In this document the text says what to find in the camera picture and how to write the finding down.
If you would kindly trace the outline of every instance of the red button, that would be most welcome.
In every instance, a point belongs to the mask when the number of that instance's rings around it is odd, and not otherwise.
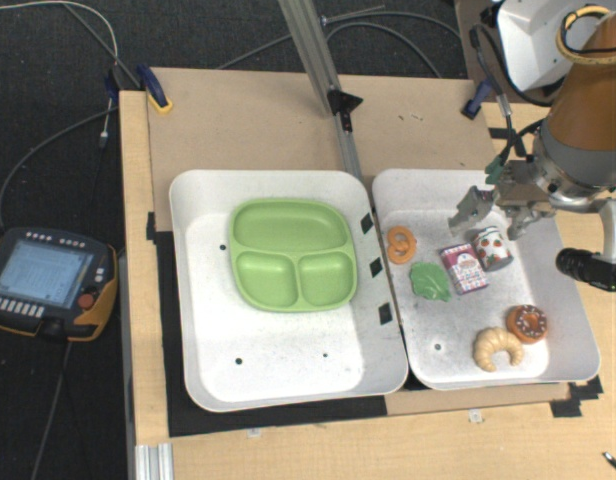
[[[88,310],[95,305],[95,297],[90,293],[84,293],[77,299],[77,305],[83,310]]]

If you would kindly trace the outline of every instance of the orange donut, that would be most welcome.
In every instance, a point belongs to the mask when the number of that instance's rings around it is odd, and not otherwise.
[[[546,337],[548,321],[541,309],[523,304],[508,313],[506,327],[522,343],[537,343]]]
[[[393,263],[402,264],[411,260],[417,252],[417,239],[404,226],[390,228],[388,234],[388,259]]]

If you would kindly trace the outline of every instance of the black floor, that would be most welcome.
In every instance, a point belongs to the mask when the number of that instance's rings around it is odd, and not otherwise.
[[[33,0],[0,0],[0,6]],[[216,68],[287,33],[276,0],[71,0],[112,24],[119,56],[131,71],[152,66]],[[383,6],[457,27],[451,0],[315,0],[336,16]],[[107,29],[81,15],[109,41]],[[394,28],[428,57],[444,78],[466,78],[461,44],[421,19],[364,19]],[[369,28],[331,40],[340,74],[433,77],[400,40]],[[31,148],[107,105],[104,77],[112,61],[65,9],[0,12],[0,189]],[[303,71],[291,42],[234,69]],[[132,88],[132,81],[122,78]],[[98,148],[97,120],[41,148],[6,187],[3,223],[43,226],[124,245],[117,116]],[[60,376],[65,345],[0,331],[0,480],[31,478]],[[122,479],[126,476],[119,308],[103,335],[75,344],[65,368],[55,419],[39,463],[39,479]]]

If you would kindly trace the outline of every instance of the green divided plate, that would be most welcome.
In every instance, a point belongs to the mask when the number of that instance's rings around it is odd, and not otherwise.
[[[334,309],[357,289],[350,229],[332,206],[256,199],[232,214],[232,271],[241,295],[268,311]]]

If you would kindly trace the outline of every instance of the wooden table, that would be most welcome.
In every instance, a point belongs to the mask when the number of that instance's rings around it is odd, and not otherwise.
[[[227,80],[250,75],[208,76]],[[282,85],[289,81],[284,74],[270,76],[272,83],[274,77]],[[311,89],[307,81],[305,84],[310,99]],[[446,130],[444,133],[461,122],[454,117],[454,107],[470,95],[472,87],[466,81],[342,77],[344,90],[353,86],[370,91],[364,105],[376,96],[373,87],[390,88],[391,84],[410,87],[415,93],[418,87],[425,87],[425,98],[443,97],[450,101],[452,105],[445,109],[449,118],[437,119],[433,127],[433,132]],[[216,105],[223,104],[221,95],[213,99]],[[609,451],[616,456],[616,295],[581,283],[578,287],[601,351],[599,378],[604,389],[598,400],[582,403],[581,417],[553,416],[545,400],[569,396],[568,387],[560,384],[524,386],[519,390],[428,390],[419,398],[400,392],[389,395],[391,415],[382,418],[270,427],[262,429],[256,437],[243,430],[170,438],[156,251],[146,239],[146,216],[155,209],[149,127],[152,110],[140,92],[122,93],[120,104],[130,318],[129,343],[125,345],[130,347],[132,363],[131,444],[171,443],[176,480],[616,478],[616,471],[601,455]],[[513,110],[518,129],[545,113],[526,105],[515,105]],[[381,130],[373,129],[368,134],[370,138],[366,137],[364,127],[381,127],[381,122],[373,125],[377,120],[368,117],[359,114],[357,119],[353,114],[360,151],[366,151],[373,134],[380,136],[377,132]],[[487,134],[486,123],[490,127],[502,126],[493,104],[484,105],[476,122],[466,120],[467,135]],[[562,213],[557,221],[568,246],[591,250],[601,247],[598,217]],[[471,422],[468,408],[479,408],[483,421]]]

